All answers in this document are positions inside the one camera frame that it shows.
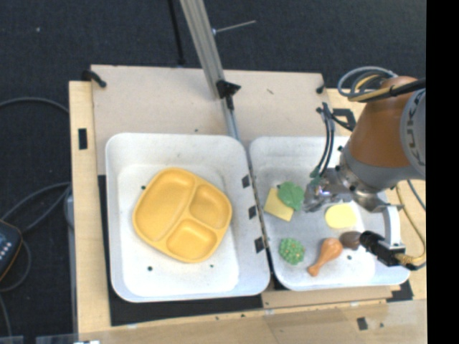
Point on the flat brown board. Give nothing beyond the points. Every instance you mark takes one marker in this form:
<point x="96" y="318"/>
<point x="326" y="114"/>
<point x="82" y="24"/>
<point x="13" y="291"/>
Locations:
<point x="161" y="99"/>

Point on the yellow toy cheese slice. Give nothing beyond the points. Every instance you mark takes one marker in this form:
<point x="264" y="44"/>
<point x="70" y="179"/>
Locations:
<point x="275" y="206"/>

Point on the pale yellow round toy food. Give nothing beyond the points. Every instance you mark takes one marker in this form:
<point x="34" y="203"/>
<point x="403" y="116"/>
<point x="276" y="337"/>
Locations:
<point x="340" y="216"/>

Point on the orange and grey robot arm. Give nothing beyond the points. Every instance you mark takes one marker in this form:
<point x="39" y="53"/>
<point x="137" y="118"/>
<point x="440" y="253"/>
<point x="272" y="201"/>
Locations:
<point x="380" y="134"/>

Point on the orange-brown toy chicken drumstick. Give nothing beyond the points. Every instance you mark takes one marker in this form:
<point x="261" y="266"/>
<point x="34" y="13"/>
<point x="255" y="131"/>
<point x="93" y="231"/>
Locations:
<point x="328" y="251"/>

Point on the yellow divided plate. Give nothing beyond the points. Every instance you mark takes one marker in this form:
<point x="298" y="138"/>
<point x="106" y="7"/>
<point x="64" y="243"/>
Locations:
<point x="168" y="206"/>

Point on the thin black rod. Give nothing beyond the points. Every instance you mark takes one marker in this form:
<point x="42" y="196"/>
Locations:
<point x="260" y="215"/>

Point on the green toy broccoli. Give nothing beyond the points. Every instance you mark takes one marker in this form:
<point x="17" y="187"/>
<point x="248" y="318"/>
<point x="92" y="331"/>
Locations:
<point x="291" y="251"/>

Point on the black cylinder on white bracket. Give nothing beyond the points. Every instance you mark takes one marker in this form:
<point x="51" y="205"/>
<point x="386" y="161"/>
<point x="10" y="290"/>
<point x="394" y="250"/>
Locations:
<point x="389" y="253"/>

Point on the white plastic tray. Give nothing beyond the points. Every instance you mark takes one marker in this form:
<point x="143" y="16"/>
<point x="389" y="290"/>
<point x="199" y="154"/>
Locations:
<point x="129" y="149"/>
<point x="283" y="152"/>

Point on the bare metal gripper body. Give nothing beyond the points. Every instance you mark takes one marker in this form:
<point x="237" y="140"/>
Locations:
<point x="335" y="188"/>

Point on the green toy lettuce leaf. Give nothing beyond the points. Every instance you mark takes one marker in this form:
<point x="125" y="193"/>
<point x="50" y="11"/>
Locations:
<point x="291" y="195"/>

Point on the brown rounded toy food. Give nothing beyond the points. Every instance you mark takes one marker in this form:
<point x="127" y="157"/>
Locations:
<point x="349" y="240"/>

